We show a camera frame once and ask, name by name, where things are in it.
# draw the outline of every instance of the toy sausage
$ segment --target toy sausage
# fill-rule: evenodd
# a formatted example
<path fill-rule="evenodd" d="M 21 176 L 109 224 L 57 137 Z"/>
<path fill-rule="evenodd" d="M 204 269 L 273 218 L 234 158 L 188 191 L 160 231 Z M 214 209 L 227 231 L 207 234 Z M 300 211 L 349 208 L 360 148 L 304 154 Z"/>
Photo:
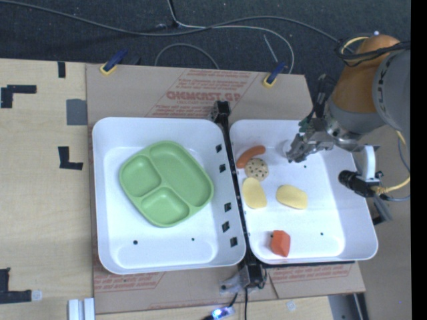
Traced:
<path fill-rule="evenodd" d="M 266 148 L 263 145 L 258 145 L 252 148 L 249 148 L 247 151 L 245 151 L 242 155 L 240 155 L 240 158 L 236 162 L 237 168 L 244 168 L 246 166 L 246 163 L 254 157 L 255 155 L 261 155 L 266 152 Z"/>

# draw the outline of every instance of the cardboard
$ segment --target cardboard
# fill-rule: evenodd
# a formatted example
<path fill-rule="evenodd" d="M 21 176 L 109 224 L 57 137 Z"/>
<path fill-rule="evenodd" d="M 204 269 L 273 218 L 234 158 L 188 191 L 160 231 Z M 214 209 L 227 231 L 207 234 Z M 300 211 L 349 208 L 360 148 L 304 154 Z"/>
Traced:
<path fill-rule="evenodd" d="M 230 302 L 220 283 L 237 267 L 114 275 L 97 257 L 91 130 L 104 117 L 206 118 L 218 99 L 230 102 L 230 123 L 239 119 L 303 119 L 312 102 L 304 76 L 279 75 L 271 89 L 267 73 L 120 65 L 109 76 L 86 65 L 89 170 L 93 239 L 93 287 L 97 314 Z M 251 301 L 355 293 L 365 290 L 357 263 L 270 269 L 266 286 Z M 242 302 L 240 295 L 237 302 Z"/>

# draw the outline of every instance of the blue clip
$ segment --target blue clip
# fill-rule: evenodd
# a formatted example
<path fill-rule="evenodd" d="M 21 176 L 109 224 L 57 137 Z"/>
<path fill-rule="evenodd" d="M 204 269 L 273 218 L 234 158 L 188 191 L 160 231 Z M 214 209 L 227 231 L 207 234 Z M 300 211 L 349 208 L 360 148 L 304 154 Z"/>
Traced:
<path fill-rule="evenodd" d="M 108 62 L 103 64 L 99 70 L 106 76 L 117 69 L 117 64 L 127 55 L 127 49 L 118 51 Z"/>
<path fill-rule="evenodd" d="M 278 66 L 270 73 L 262 82 L 262 85 L 266 88 L 271 88 L 276 82 L 276 77 L 283 71 L 285 62 L 281 61 Z"/>

